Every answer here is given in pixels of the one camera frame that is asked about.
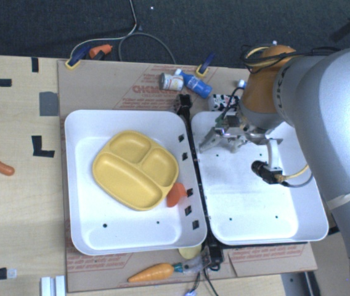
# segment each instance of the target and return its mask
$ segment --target black fabric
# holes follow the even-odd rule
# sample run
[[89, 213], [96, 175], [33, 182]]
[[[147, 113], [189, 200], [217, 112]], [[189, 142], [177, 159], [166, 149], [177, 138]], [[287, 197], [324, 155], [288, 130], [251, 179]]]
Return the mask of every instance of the black fabric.
[[[350, 0], [133, 0], [141, 32], [178, 64], [239, 67], [243, 44], [350, 47]], [[0, 54], [68, 58], [78, 43], [119, 37], [134, 25], [128, 0], [0, 0]], [[109, 58], [118, 60], [118, 41]], [[122, 45], [125, 61], [171, 63], [155, 40]]]

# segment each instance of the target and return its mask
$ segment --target cardboard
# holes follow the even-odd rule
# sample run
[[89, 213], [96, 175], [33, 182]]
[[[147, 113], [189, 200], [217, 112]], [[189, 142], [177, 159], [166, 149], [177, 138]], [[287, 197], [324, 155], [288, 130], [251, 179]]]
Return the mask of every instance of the cardboard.
[[[64, 63], [65, 60], [57, 62], [68, 292], [193, 282], [195, 274], [174, 273], [171, 278], [163, 281], [127, 283], [128, 277], [154, 264], [182, 262], [184, 259], [177, 250], [92, 257], [83, 255], [74, 248], [70, 236], [63, 123], [69, 113], [79, 109], [174, 111], [179, 92], [160, 90], [159, 77], [161, 73], [173, 74], [177, 68], [186, 73], [193, 73], [196, 67], [84, 60], [77, 69], [68, 70]], [[230, 94], [239, 80], [247, 80], [248, 75], [248, 71], [244, 69], [210, 67], [204, 82], [212, 86], [212, 93]], [[181, 93], [189, 93], [192, 97], [192, 116], [208, 110], [207, 100], [185, 88]], [[312, 271], [317, 268], [309, 243], [225, 249], [224, 258], [219, 271], [209, 270], [211, 279]]]

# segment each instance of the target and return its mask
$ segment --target white can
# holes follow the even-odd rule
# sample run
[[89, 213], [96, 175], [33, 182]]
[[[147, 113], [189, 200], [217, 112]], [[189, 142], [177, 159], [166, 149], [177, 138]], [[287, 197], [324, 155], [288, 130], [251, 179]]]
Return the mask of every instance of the white can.
[[160, 89], [182, 91], [184, 84], [183, 76], [172, 76], [167, 73], [160, 75]]

